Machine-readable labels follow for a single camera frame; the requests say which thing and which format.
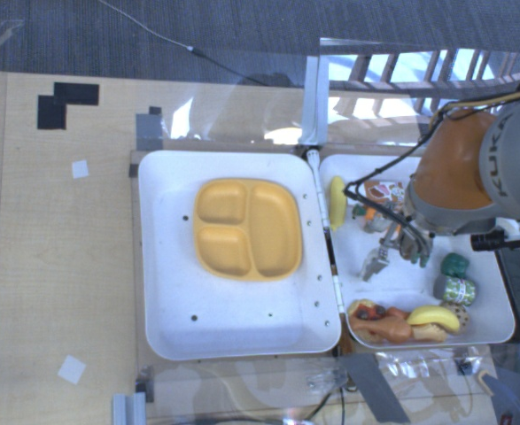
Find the gray carpet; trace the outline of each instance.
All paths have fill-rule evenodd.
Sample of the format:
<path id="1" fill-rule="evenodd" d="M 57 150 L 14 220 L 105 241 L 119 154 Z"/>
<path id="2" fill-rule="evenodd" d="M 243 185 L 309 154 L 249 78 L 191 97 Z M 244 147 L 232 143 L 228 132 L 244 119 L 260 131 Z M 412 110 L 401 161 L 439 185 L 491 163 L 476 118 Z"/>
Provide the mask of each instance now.
<path id="1" fill-rule="evenodd" d="M 321 36 L 520 51 L 520 0 L 107 1 L 240 73 L 280 73 L 296 85 Z M 0 70 L 240 81 L 94 0 L 0 0 L 4 19 L 25 26 L 0 50 Z"/>

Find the cable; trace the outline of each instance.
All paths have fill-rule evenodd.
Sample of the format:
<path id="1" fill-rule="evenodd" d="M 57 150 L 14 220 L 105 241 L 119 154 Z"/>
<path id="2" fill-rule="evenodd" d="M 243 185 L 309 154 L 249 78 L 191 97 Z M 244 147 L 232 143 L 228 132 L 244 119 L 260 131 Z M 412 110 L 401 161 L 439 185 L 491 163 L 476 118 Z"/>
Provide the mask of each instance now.
<path id="1" fill-rule="evenodd" d="M 321 400 L 321 403 L 319 403 L 319 405 L 313 411 L 311 411 L 311 413 L 309 413 L 309 415 L 305 418 L 305 420 L 310 421 L 311 419 L 313 419 L 313 417 L 315 417 L 319 413 L 319 411 L 321 411 L 321 409 L 324 408 L 324 406 L 329 401 L 329 398 L 331 395 L 332 395 L 332 391 L 330 391 L 328 394 L 326 394 L 323 397 L 323 399 Z"/>
<path id="2" fill-rule="evenodd" d="M 359 201 L 363 205 L 374 208 L 375 210 L 379 211 L 381 214 L 387 216 L 390 220 L 393 220 L 396 223 L 398 223 L 399 225 L 401 225 L 401 228 L 403 230 L 405 230 L 406 233 L 408 232 L 413 237 L 413 239 L 418 241 L 419 244 L 422 246 L 422 249 L 424 250 L 425 259 L 427 259 L 431 254 L 430 254 L 430 250 L 429 250 L 429 244 L 427 243 L 427 241 L 425 241 L 425 238 L 423 237 L 421 232 L 419 232 L 419 230 L 417 230 L 415 227 L 410 225 L 409 222 L 407 221 L 407 219 L 405 219 L 404 217 L 398 215 L 394 211 L 386 208 L 385 206 L 382 206 L 379 203 L 377 203 L 373 200 L 370 200 L 369 198 L 364 197 L 360 193 L 360 186 L 365 181 L 369 180 L 370 178 L 373 178 L 377 174 L 381 174 L 382 172 L 392 168 L 393 166 L 396 166 L 403 159 L 408 158 L 415 151 L 417 151 L 424 144 L 426 144 L 431 139 L 433 134 L 435 133 L 435 130 L 439 127 L 439 125 L 442 121 L 442 116 L 443 116 L 442 112 L 436 112 L 436 114 L 433 115 L 433 117 L 431 117 L 431 122 L 433 122 L 431 130 L 427 134 L 422 135 L 414 147 L 407 150 L 405 153 L 401 154 L 400 156 L 398 156 L 391 162 L 388 162 L 384 166 L 377 168 L 371 174 L 367 174 L 366 176 L 363 176 L 362 178 L 360 178 L 359 180 L 356 180 L 355 182 L 349 182 L 348 184 L 346 184 L 345 189 L 343 190 L 344 194 L 347 197 L 349 197 L 353 200 Z M 351 187 L 355 187 L 354 192 L 349 190 Z"/>
<path id="3" fill-rule="evenodd" d="M 150 35 L 153 35 L 153 36 L 159 38 L 160 40 L 165 41 L 166 43 L 171 43 L 171 44 L 174 44 L 175 46 L 183 47 L 184 49 L 186 49 L 188 52 L 190 52 L 191 54 L 195 55 L 196 57 L 203 58 L 203 59 L 211 62 L 213 65 L 216 65 L 219 68 L 224 69 L 225 71 L 228 71 L 229 73 L 233 73 L 233 74 L 241 77 L 242 79 L 251 81 L 251 82 L 256 83 L 257 85 L 261 85 L 263 87 L 268 87 L 269 86 L 268 84 L 266 84 L 263 81 L 258 81 L 257 79 L 254 79 L 253 77 L 250 77 L 248 75 L 239 73 L 238 71 L 235 71 L 234 69 L 232 69 L 232 68 L 230 68 L 230 67 L 228 67 L 226 65 L 223 65 L 219 61 L 217 61 L 217 60 L 209 57 L 208 55 L 206 55 L 201 49 L 198 49 L 196 47 L 190 46 L 189 44 L 183 44 L 182 42 L 178 42 L 178 41 L 176 41 L 174 39 L 168 38 L 168 37 L 166 37 L 166 36 L 156 32 L 155 30 L 152 30 L 151 28 L 147 27 L 143 22 L 140 22 L 135 17 L 127 14 L 126 12 L 124 12 L 123 10 L 118 8 L 117 6 L 114 6 L 113 4 L 110 4 L 110 3 L 106 2 L 105 0 L 96 0 L 96 1 L 99 2 L 100 4 L 103 4 L 104 6 L 106 6 L 108 8 L 110 8 L 111 10 L 116 11 L 121 16 L 125 17 L 126 19 L 131 20 L 134 24 L 139 26 L 141 29 L 143 29 L 144 31 L 146 31 Z"/>
<path id="4" fill-rule="evenodd" d="M 193 47 L 192 46 L 189 46 L 187 44 L 183 44 L 182 42 L 178 42 L 178 41 L 175 41 L 171 38 L 167 38 L 166 36 L 164 35 L 160 35 L 159 33 L 157 33 L 156 31 L 154 30 L 151 30 L 149 27 L 147 27 L 144 23 L 140 22 L 139 20 L 137 20 L 136 18 L 134 18 L 133 16 L 130 16 L 129 14 L 127 14 L 126 12 L 124 12 L 123 10 L 121 10 L 120 8 L 114 6 L 113 4 L 109 4 L 108 2 L 106 2 L 105 0 L 96 0 L 97 2 L 99 2 L 100 4 L 103 4 L 104 6 L 107 6 L 108 8 L 110 8 L 111 10 L 114 10 L 116 11 L 117 13 L 121 14 L 123 17 L 125 17 L 126 19 L 129 19 L 131 20 L 132 22 L 134 22 L 137 26 L 139 26 L 140 28 L 142 28 L 143 30 L 145 30 L 147 33 L 153 35 L 153 36 L 156 36 L 158 37 L 159 39 L 163 40 L 163 41 L 166 41 L 167 43 L 172 43 L 176 46 L 179 46 L 179 47 L 183 47 L 184 49 L 188 50 L 188 51 L 192 51 L 193 50 Z"/>
<path id="5" fill-rule="evenodd" d="M 514 93 L 510 93 L 507 95 L 501 95 L 496 97 L 485 97 L 480 98 L 476 101 L 454 101 L 452 103 L 445 104 L 441 109 L 437 110 L 433 113 L 431 117 L 431 122 L 429 123 L 429 128 L 432 127 L 433 121 L 441 114 L 448 113 L 453 109 L 463 109 L 467 107 L 482 107 L 488 106 L 486 108 L 497 107 L 498 105 L 510 104 L 515 101 L 520 101 L 520 91 L 516 91 Z M 482 112 L 485 109 L 476 109 L 474 112 Z"/>

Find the toy food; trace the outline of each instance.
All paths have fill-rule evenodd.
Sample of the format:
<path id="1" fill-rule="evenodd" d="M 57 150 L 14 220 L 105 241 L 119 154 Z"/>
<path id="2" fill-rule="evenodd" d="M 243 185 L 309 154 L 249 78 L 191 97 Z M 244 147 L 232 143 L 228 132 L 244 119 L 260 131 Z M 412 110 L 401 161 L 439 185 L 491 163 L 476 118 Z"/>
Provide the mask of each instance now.
<path id="1" fill-rule="evenodd" d="M 407 317 L 407 323 L 412 326 L 435 323 L 450 333 L 457 333 L 461 327 L 456 314 L 440 305 L 422 305 L 417 307 Z"/>
<path id="2" fill-rule="evenodd" d="M 385 316 L 399 316 L 400 318 L 403 318 L 404 320 L 406 320 L 409 315 L 410 315 L 409 312 L 406 312 L 405 310 L 401 310 L 397 307 L 390 307 L 385 311 Z"/>
<path id="3" fill-rule="evenodd" d="M 346 195 L 343 193 L 345 182 L 335 176 L 330 182 L 330 228 L 335 231 L 343 223 L 346 216 Z"/>
<path id="4" fill-rule="evenodd" d="M 347 313 L 348 317 L 355 316 L 359 320 L 379 320 L 382 315 L 380 315 L 378 312 L 382 312 L 383 309 L 384 308 L 382 306 L 377 305 L 374 301 L 370 301 L 369 299 L 361 299 L 352 302 L 348 307 Z M 384 340 L 384 338 L 378 334 L 374 334 L 365 329 L 359 329 L 355 332 L 355 334 L 362 340 L 372 344 L 379 344 Z"/>
<path id="5" fill-rule="evenodd" d="M 446 302 L 471 305 L 476 299 L 476 285 L 470 280 L 441 274 L 433 285 L 433 296 Z"/>
<path id="6" fill-rule="evenodd" d="M 456 277 L 458 279 L 466 278 L 466 268 L 470 262 L 458 253 L 451 252 L 440 264 L 440 272 L 450 277 Z"/>
<path id="7" fill-rule="evenodd" d="M 350 327 L 354 332 L 367 330 L 394 344 L 402 344 L 413 335 L 413 329 L 399 316 L 386 316 L 379 320 L 366 321 L 350 316 Z"/>
<path id="8" fill-rule="evenodd" d="M 385 308 L 369 299 L 361 299 L 348 307 L 348 316 L 352 315 L 360 320 L 380 320 L 385 316 Z"/>
<path id="9" fill-rule="evenodd" d="M 443 343 L 447 337 L 446 331 L 438 324 L 422 324 L 412 326 L 412 329 L 415 340 L 431 340 L 432 342 Z"/>
<path id="10" fill-rule="evenodd" d="M 461 328 L 457 332 L 457 334 L 461 334 L 467 328 L 470 323 L 469 313 L 464 308 L 464 305 L 455 304 L 454 302 L 442 302 L 441 307 L 445 307 L 447 310 L 450 310 L 456 315 L 458 321 L 461 323 Z"/>

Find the white paper square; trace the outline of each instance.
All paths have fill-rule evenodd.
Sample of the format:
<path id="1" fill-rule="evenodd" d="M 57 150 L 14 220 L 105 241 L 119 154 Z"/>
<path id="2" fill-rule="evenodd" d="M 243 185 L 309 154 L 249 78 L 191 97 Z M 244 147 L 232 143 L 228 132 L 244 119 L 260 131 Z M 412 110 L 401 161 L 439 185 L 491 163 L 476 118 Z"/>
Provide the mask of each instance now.
<path id="1" fill-rule="evenodd" d="M 58 375 L 72 384 L 78 384 L 81 380 L 84 368 L 86 368 L 86 364 L 69 355 L 66 356 L 65 362 L 63 362 L 63 365 L 58 371 Z"/>
<path id="2" fill-rule="evenodd" d="M 77 160 L 73 162 L 73 178 L 85 178 L 89 175 L 89 165 L 86 160 Z"/>

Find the green can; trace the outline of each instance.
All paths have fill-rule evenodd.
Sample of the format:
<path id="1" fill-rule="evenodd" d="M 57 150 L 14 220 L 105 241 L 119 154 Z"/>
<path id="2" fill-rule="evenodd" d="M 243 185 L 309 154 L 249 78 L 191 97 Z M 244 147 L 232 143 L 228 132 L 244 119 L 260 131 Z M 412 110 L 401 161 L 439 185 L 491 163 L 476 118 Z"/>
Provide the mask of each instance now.
<path id="1" fill-rule="evenodd" d="M 471 305 L 476 299 L 476 285 L 465 279 L 441 274 L 433 286 L 433 296 L 455 304 Z"/>

